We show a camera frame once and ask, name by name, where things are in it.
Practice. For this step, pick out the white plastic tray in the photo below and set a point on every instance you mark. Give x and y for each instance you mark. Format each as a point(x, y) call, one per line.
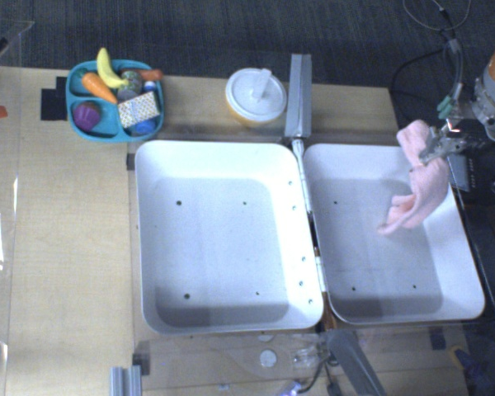
point(379, 254)
point(222, 237)

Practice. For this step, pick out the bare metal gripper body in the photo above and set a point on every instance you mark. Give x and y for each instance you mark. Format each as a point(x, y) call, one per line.
point(474, 132)

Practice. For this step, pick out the orange sausage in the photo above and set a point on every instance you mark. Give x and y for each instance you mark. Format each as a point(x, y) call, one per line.
point(152, 74)

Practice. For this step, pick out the purple grapes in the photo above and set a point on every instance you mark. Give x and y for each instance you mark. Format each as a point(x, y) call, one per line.
point(86, 117)

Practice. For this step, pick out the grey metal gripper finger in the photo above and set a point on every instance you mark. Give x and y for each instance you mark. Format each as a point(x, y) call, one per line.
point(431, 154)
point(434, 134)

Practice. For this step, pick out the orange carrot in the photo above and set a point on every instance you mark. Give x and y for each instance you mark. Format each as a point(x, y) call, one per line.
point(97, 87)

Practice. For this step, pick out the yellow banana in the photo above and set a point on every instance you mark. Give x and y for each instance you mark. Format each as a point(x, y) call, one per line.
point(105, 70)

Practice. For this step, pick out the small green can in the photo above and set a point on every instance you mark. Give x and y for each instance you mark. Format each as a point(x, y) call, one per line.
point(131, 81)

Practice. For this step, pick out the blue divided plate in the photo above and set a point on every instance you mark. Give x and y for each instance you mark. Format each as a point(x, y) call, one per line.
point(109, 120)

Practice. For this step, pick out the yellow bowl with white lid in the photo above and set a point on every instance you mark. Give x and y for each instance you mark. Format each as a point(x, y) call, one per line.
point(255, 95)

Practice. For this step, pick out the pink cloth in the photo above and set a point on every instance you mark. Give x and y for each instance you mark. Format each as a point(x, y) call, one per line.
point(427, 188)

